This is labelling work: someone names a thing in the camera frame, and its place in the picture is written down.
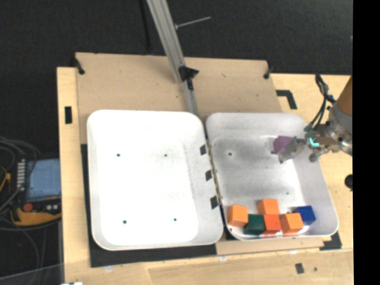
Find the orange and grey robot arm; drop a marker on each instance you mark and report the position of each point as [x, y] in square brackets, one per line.
[345, 99]

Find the blue cube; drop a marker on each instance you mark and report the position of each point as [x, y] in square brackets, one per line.
[305, 214]

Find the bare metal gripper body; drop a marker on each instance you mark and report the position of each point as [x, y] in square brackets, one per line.
[334, 139]

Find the orange cube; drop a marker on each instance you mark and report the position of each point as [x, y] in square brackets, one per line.
[237, 215]
[272, 222]
[291, 223]
[268, 206]

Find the green cube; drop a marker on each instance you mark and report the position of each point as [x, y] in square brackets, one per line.
[255, 223]

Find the white plastic tray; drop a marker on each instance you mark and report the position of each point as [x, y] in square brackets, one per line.
[148, 180]
[255, 174]

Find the pale wood board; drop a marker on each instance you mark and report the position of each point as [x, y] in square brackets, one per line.
[142, 82]

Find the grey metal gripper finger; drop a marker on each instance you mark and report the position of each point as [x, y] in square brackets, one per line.
[291, 150]

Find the purple cube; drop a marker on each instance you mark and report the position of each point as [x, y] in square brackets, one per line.
[280, 144]

